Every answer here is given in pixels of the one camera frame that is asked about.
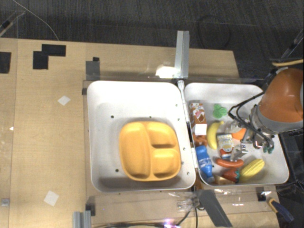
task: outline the green object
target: green object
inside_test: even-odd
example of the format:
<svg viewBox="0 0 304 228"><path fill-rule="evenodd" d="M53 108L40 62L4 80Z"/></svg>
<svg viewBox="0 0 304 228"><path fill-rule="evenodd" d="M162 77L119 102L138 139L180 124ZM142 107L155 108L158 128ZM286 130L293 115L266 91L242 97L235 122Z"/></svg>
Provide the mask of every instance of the green object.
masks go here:
<svg viewBox="0 0 304 228"><path fill-rule="evenodd" d="M227 115L227 109L224 107L221 107L220 104L215 104L213 106L213 116L217 119L226 116Z"/></svg>

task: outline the sausage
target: sausage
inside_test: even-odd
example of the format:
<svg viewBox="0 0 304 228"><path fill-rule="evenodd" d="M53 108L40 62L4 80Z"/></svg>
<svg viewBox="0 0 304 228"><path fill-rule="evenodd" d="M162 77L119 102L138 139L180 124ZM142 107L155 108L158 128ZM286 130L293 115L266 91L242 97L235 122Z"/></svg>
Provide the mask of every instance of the sausage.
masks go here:
<svg viewBox="0 0 304 228"><path fill-rule="evenodd" d="M215 160L215 163L222 166L222 167L228 167L228 168L230 168L230 167L238 168L238 167L241 167L241 166L244 165L244 161L241 160L241 159L231 162L231 161L223 160L221 158L217 158Z"/></svg>

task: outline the yellow divided plate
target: yellow divided plate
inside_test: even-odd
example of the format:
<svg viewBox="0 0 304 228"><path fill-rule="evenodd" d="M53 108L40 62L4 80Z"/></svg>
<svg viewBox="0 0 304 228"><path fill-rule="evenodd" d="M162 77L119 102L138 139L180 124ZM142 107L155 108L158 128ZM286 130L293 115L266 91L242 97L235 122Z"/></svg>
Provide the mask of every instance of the yellow divided plate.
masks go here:
<svg viewBox="0 0 304 228"><path fill-rule="evenodd" d="M181 169L175 131L159 122L133 122L119 135L119 153L126 175L137 181L162 181Z"/></svg>

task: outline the plastic water bottle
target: plastic water bottle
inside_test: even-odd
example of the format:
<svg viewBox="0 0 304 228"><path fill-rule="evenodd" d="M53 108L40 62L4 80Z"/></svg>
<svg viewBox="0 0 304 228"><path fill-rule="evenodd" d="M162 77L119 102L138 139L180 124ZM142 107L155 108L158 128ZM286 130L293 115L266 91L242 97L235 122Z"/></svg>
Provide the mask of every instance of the plastic water bottle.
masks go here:
<svg viewBox="0 0 304 228"><path fill-rule="evenodd" d="M199 169L203 179L206 182L213 182L214 177L212 175L212 162L207 153L207 148L205 145L201 145L195 148L196 156L199 162Z"/></svg>

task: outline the table surface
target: table surface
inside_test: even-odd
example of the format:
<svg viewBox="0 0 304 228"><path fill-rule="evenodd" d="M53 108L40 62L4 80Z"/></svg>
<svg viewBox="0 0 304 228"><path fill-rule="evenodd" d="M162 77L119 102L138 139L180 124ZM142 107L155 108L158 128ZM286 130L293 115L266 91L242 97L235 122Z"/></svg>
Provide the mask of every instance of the table surface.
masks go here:
<svg viewBox="0 0 304 228"><path fill-rule="evenodd" d="M33 70L33 51L42 44L66 45L66 56L49 57L48 70ZM9 206L0 206L0 228L70 228L73 212L84 211L87 199L81 94L86 61L99 57L101 75L138 76L173 66L175 49L0 38L0 51L12 53L10 73L0 74L0 198L10 198ZM190 75L238 78L231 51L190 49L189 59ZM65 106L58 102L62 96L70 98ZM274 187L266 190L277 199ZM59 196L54 206L44 202L48 191ZM234 200L219 197L234 227L278 227L275 213L253 193L240 193L247 200L237 209ZM105 207L114 200L100 197ZM124 215L133 216L133 205L125 205ZM116 208L112 201L105 215ZM138 220L145 220L142 215ZM194 226L191 213L182 227ZM199 226L213 227L205 211L199 211Z"/></svg>

